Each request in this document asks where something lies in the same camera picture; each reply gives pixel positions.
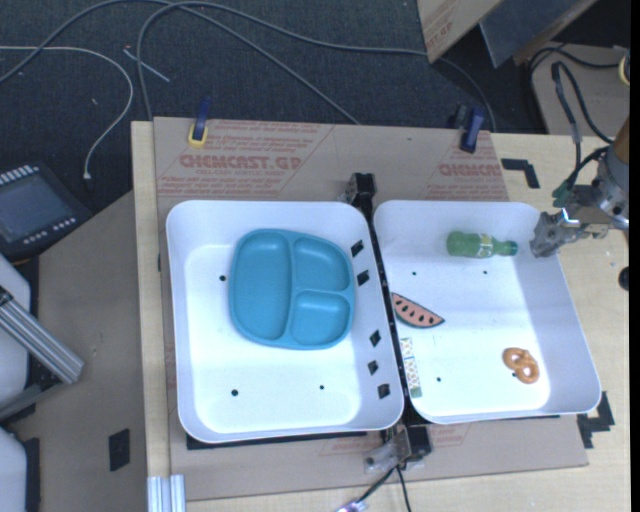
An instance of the toy watermelon slice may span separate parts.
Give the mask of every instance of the toy watermelon slice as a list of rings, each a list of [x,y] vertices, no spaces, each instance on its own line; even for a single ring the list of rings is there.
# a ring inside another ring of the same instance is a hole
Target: toy watermelon slice
[[[397,293],[391,294],[393,310],[404,322],[414,327],[435,327],[444,322],[444,318],[424,306]]]

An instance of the white cable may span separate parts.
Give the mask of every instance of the white cable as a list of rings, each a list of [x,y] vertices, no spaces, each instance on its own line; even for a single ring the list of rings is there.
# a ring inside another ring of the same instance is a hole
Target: white cable
[[[38,48],[37,46],[0,46],[0,50],[17,50],[17,51],[33,51],[37,48]],[[87,153],[87,156],[84,161],[84,174],[82,175],[82,178],[86,181],[89,181],[92,179],[91,173],[89,172],[89,161],[91,160],[91,157],[93,156],[94,151],[96,150],[98,145],[103,141],[103,139],[109,134],[109,132],[111,132],[111,130],[113,130],[116,127],[116,125],[120,121],[122,121],[124,116],[127,115],[127,112],[129,112],[129,109],[131,108],[131,103],[133,102],[133,82],[131,81],[131,78],[129,77],[127,72],[123,69],[123,67],[120,64],[118,64],[113,59],[110,59],[106,55],[103,55],[98,52],[94,52],[93,50],[88,50],[86,48],[77,48],[74,46],[47,46],[45,48],[42,48],[42,50],[72,51],[72,52],[80,52],[80,53],[87,53],[89,55],[94,55],[95,57],[99,57],[103,60],[106,60],[108,63],[113,64],[118,69],[118,71],[122,73],[122,76],[124,76],[127,83],[129,84],[129,99],[127,100],[127,104],[125,105],[123,111],[116,118],[116,120],[109,125],[109,127],[102,133],[102,135],[98,137],[98,139],[93,143],[93,145],[89,149],[89,152]]]

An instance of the wooden table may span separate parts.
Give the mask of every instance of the wooden table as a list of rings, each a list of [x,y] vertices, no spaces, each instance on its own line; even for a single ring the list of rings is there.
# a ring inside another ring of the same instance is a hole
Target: wooden table
[[[551,191],[573,165],[569,137],[492,134],[500,158],[528,159],[535,165],[540,189],[527,188],[520,172],[505,171],[512,201],[551,211]],[[584,151],[598,146],[584,141]],[[148,475],[171,471],[164,369],[161,284],[158,272],[158,224],[153,125],[132,124],[133,173],[140,293]],[[539,509],[545,511],[630,510],[629,295],[618,285],[628,265],[628,244],[620,232],[603,240],[581,240],[560,255],[574,304],[589,342],[602,389],[616,421],[611,432],[595,434],[589,465],[527,473],[408,483],[414,511]],[[281,495],[189,502],[190,512],[259,510],[331,512],[359,496],[365,488],[339,488]],[[377,490],[369,510],[404,510],[397,480]]]

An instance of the black cable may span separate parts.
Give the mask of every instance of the black cable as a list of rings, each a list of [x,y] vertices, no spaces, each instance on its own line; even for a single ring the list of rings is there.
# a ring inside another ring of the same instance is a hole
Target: black cable
[[[580,171],[592,160],[599,160],[602,157],[602,155],[604,155],[607,152],[607,149],[609,149],[609,146],[605,146],[605,147],[594,150],[587,157],[585,157],[585,159],[582,160],[582,162],[580,162],[576,166],[576,168],[571,172],[569,177],[565,180],[567,190],[573,189],[574,185],[576,184],[576,181],[578,180],[578,174],[580,174]]]
[[[588,68],[593,68],[593,69],[611,69],[611,68],[615,68],[617,66],[619,66],[619,63],[595,63],[595,62],[589,62],[587,60],[581,59],[575,55],[573,55],[572,53],[566,51],[563,49],[564,46],[566,46],[567,43],[562,43],[560,46],[548,46],[548,47],[544,47],[541,48],[540,50],[538,50],[537,52],[535,52],[531,58],[528,60],[528,64],[525,68],[525,72],[526,72],[526,84],[528,87],[528,92],[529,92],[529,98],[534,97],[534,91],[533,91],[533,73],[536,70],[536,68],[542,64],[542,62],[547,59],[549,56],[551,56],[552,53],[558,53],[564,57],[566,57],[567,59],[575,62],[576,64],[580,65],[580,66],[584,66],[584,67],[588,67]],[[541,118],[539,116],[539,110],[537,109],[537,106],[532,105],[531,102],[527,103],[527,111],[529,112],[529,116],[533,117],[532,114],[534,112],[537,113],[537,118],[536,121],[540,122]],[[584,99],[582,99],[582,104],[581,104],[581,109],[583,111],[583,114],[585,114],[587,108],[586,105],[584,105]],[[585,118],[587,119],[587,122],[591,122],[593,123],[593,121],[591,121],[591,117],[588,115],[588,113],[585,114]],[[598,133],[599,130],[594,129],[593,126],[591,126],[591,124],[589,125],[591,127],[591,129],[594,131],[594,133]]]
[[[560,105],[562,106],[562,110],[564,110],[565,115],[567,116],[567,120],[569,121],[569,124],[571,125],[571,134],[572,134],[572,138],[573,138],[573,142],[576,146],[576,164],[575,167],[580,165],[580,160],[582,158],[582,150],[581,150],[581,135],[580,135],[580,129],[578,128],[578,122],[576,121],[575,116],[573,115],[573,112],[571,110],[571,107],[569,106],[569,103],[567,102],[567,98],[565,97],[564,94],[564,87],[562,86],[562,80],[560,79],[560,65],[562,63],[560,61],[554,62],[551,66],[551,78],[553,79],[553,81],[556,84],[556,96],[558,96],[558,100],[560,101]],[[566,73],[569,73],[569,75],[571,75],[571,73],[569,72],[569,70],[567,69],[566,66],[564,66],[564,70]],[[573,78],[573,75],[570,76],[570,79],[572,80],[572,83],[575,84],[575,86],[577,87],[577,84],[575,83],[575,79]]]
[[[402,495],[404,496],[404,504],[407,507],[407,512],[411,512],[411,504],[409,503],[409,493],[407,492],[407,484],[404,482],[404,476],[402,476],[402,469],[400,466],[396,466],[398,470],[398,478],[400,479],[400,485],[402,485]]]
[[[361,502],[366,500],[369,496],[371,496],[374,492],[376,492],[382,484],[384,484],[389,477],[396,470],[396,466],[392,467],[389,471],[387,471],[382,478],[380,478],[377,482],[375,482],[371,487],[369,487],[362,496],[360,496],[356,502]]]
[[[551,65],[551,77],[553,78],[553,81],[556,83],[556,94],[558,95],[558,99],[560,100],[560,103],[562,105],[562,108],[565,111],[565,114],[567,114],[567,119],[569,119],[569,122],[575,124],[577,128],[576,120],[573,117],[573,114],[570,113],[571,108],[569,107],[569,104],[567,103],[566,98],[564,96],[564,92],[562,88],[562,79],[560,77],[560,70],[564,71],[564,73],[569,78],[569,81],[571,82],[571,85],[573,86],[573,90],[576,94],[576,98],[578,99],[580,110],[582,110],[582,114],[584,115],[585,121],[587,121],[587,124],[589,125],[589,127],[603,141],[605,141],[608,144],[611,144],[613,140],[607,137],[604,133],[602,133],[602,131],[600,131],[600,129],[598,129],[598,127],[593,122],[593,119],[591,119],[591,115],[589,114],[589,111],[587,109],[587,105],[584,101],[584,97],[582,96],[582,91],[580,90],[578,82],[573,76],[573,73],[571,73],[571,70],[567,67],[567,65],[564,62],[556,61]]]
[[[539,62],[535,62],[535,60],[540,55],[542,55],[544,53],[549,53],[549,54],[551,54],[551,53],[559,53],[560,55],[563,55],[564,57],[566,57],[567,59],[575,62],[576,64],[579,64],[581,66],[588,67],[588,68],[594,68],[594,69],[615,68],[615,67],[617,67],[619,65],[618,62],[616,62],[615,64],[610,64],[610,63],[600,64],[600,63],[589,62],[587,60],[581,59],[580,57],[576,57],[572,53],[569,53],[568,51],[563,50],[562,47],[564,47],[566,45],[567,45],[567,43],[562,43],[560,46],[547,46],[545,48],[541,48],[536,53],[534,53],[532,55],[532,57],[529,59],[530,73],[533,74],[533,72],[538,67],[538,65],[541,64],[542,61],[548,57],[548,55],[547,55],[547,56],[543,57],[542,59],[540,59]]]

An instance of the pretzel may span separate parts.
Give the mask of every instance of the pretzel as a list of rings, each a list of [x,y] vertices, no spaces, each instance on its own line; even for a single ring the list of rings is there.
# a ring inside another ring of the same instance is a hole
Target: pretzel
[[[525,384],[533,384],[540,378],[540,367],[528,350],[511,347],[502,353],[502,360],[516,377]]]

